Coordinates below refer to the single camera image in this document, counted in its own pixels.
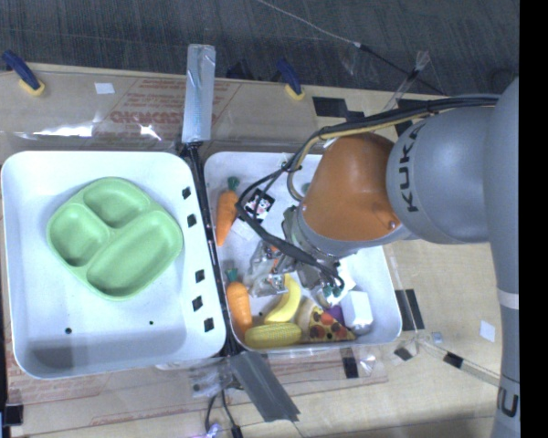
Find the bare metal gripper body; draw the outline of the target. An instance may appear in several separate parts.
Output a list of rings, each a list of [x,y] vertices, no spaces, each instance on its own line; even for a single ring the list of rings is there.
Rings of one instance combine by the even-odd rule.
[[[282,231],[285,240],[296,247],[300,255],[294,256],[300,282],[307,289],[321,287],[324,291],[342,291],[343,279],[339,276],[340,260],[324,252],[321,244],[308,236],[307,226],[300,217],[300,208],[292,205],[283,214]]]

